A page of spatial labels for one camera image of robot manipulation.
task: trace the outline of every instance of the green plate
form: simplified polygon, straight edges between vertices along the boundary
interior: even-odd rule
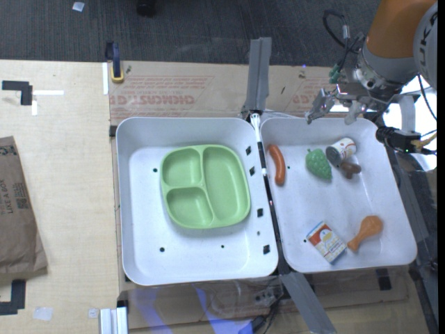
[[[220,228],[239,223],[249,214],[243,166],[225,146],[177,148],[164,156],[160,171],[168,215],[184,228]]]

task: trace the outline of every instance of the toy mushroom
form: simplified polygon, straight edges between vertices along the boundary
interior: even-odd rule
[[[360,167],[360,165],[352,164],[346,161],[341,162],[340,168],[346,172],[346,178],[348,178],[349,180],[353,177],[354,174],[360,173],[362,171],[362,167]]]

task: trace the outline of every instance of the sausage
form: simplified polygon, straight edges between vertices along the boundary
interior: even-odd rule
[[[286,164],[284,163],[283,154],[276,145],[269,145],[268,150],[275,164],[275,183],[281,186],[286,175]]]

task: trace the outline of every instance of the brown toy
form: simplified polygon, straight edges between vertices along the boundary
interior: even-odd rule
[[[367,237],[372,237],[373,235],[378,234],[383,229],[382,220],[376,215],[368,215],[362,220],[360,224],[359,233],[356,235],[354,239],[348,242],[348,247],[352,251],[357,251],[360,243],[365,240]]]
[[[360,167],[360,165],[352,164],[346,161],[341,162],[340,168],[346,172],[346,178],[349,180],[353,177],[353,174],[357,174],[362,171],[362,167]]]

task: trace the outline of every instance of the paper bag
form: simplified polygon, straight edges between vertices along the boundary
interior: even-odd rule
[[[47,265],[15,140],[0,138],[0,273]]]

